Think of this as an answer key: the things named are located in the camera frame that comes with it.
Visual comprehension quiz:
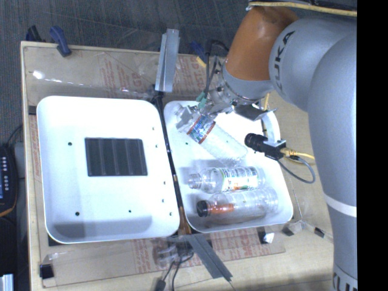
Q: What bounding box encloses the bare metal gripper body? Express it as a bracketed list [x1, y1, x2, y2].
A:
[198, 85, 244, 117]

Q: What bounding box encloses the black ribbed rectangular panel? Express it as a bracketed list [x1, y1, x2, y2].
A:
[84, 137, 149, 178]

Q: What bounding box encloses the brown cardboard board red print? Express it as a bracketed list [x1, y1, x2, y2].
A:
[22, 45, 287, 288]

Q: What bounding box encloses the white plastic tray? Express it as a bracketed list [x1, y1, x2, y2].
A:
[162, 100, 294, 234]
[36, 95, 181, 244]

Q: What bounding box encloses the black cylinder on white bracket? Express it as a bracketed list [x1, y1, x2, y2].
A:
[244, 110, 287, 161]

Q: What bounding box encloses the clear bottle black cap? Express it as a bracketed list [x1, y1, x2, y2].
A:
[196, 186, 279, 224]

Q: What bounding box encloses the clear bottle green white label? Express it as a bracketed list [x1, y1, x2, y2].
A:
[187, 166, 267, 195]

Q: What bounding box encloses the black block with thin wires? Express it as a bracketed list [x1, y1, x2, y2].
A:
[174, 240, 195, 256]

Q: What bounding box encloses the clear bottle blue red label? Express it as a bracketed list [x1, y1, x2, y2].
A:
[175, 104, 249, 163]

